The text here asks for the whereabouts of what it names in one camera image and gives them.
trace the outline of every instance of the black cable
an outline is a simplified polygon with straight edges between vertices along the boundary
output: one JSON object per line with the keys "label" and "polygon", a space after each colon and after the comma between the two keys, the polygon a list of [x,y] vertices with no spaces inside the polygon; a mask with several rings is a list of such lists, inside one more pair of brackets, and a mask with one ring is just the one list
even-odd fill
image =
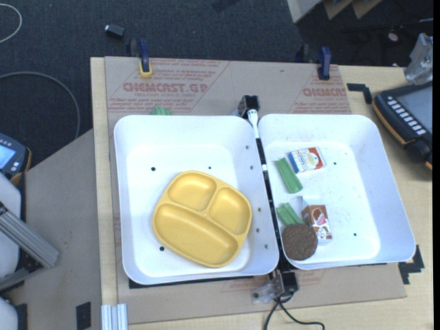
{"label": "black cable", "polygon": [[294,296],[293,292],[289,292],[287,295],[281,295],[277,298],[275,298],[275,305],[272,307],[272,309],[270,310],[269,314],[266,317],[266,320],[264,322],[263,325],[263,330],[267,330],[267,326],[269,325],[269,320],[272,317],[272,314],[275,312],[277,306],[280,306],[281,309],[289,316],[289,318],[291,318],[294,322],[300,324],[300,325],[319,325],[322,327],[322,330],[325,330],[325,326],[324,324],[322,324],[321,322],[302,322],[298,319],[296,319],[295,317],[293,317],[288,310],[283,306],[283,303],[289,302],[292,297]]}
{"label": "black cable", "polygon": [[18,72],[11,72],[9,74],[3,74],[3,75],[0,75],[0,80],[2,80],[4,78],[14,77],[14,76],[38,76],[38,77],[43,77],[43,78],[51,80],[51,81],[55,82],[57,85],[61,86],[69,94],[70,98],[72,99],[72,101],[74,102],[74,105],[75,105],[76,119],[77,119],[75,139],[78,138],[78,136],[80,135],[80,127],[81,127],[80,107],[78,106],[78,102],[76,101],[75,96],[70,91],[70,89],[67,88],[64,85],[64,83],[62,83],[61,81],[59,81],[56,78],[54,78],[52,76],[49,76],[47,74],[42,74],[40,72],[33,72],[33,71],[18,71]]}

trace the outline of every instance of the brown sponge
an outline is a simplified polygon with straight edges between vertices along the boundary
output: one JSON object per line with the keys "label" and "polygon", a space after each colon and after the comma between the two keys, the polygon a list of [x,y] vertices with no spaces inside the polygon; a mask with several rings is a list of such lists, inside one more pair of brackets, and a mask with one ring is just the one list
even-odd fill
{"label": "brown sponge", "polygon": [[311,226],[295,223],[284,229],[283,246],[290,259],[303,261],[315,253],[318,247],[318,237]]}

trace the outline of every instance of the black carpet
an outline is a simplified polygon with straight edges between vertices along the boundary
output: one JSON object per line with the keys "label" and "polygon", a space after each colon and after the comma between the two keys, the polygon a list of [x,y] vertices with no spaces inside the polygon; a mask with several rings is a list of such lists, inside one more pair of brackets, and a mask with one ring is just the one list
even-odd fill
{"label": "black carpet", "polygon": [[[152,57],[294,62],[307,44],[340,65],[409,64],[419,33],[433,36],[433,0],[384,0],[358,19],[351,6],[329,20],[317,5],[294,24],[286,0],[0,0],[19,10],[21,29],[0,43],[0,77],[38,72],[62,82],[80,110],[79,134],[92,127],[90,58],[124,56],[131,37],[148,41]],[[0,5],[0,40],[18,15]],[[124,39],[105,33],[125,28]],[[397,42],[390,42],[394,30]],[[64,87],[36,74],[0,78],[0,133],[27,145],[33,165],[71,142],[76,105]]]}

